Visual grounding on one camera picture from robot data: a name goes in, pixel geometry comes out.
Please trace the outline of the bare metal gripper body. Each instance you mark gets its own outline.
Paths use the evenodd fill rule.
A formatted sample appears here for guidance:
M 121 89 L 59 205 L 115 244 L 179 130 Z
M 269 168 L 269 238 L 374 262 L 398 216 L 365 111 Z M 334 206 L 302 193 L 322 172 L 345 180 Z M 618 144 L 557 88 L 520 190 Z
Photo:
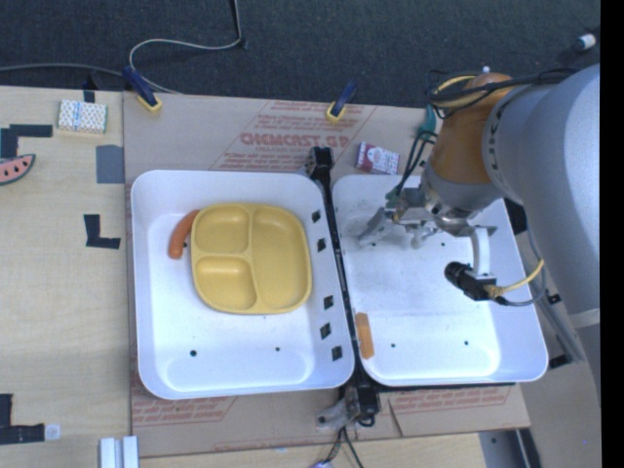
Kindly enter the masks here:
M 406 228 L 433 224 L 454 237 L 467 237 L 476 226 L 470 220 L 497 199 L 493 186 L 418 186 L 392 188 L 388 211 Z

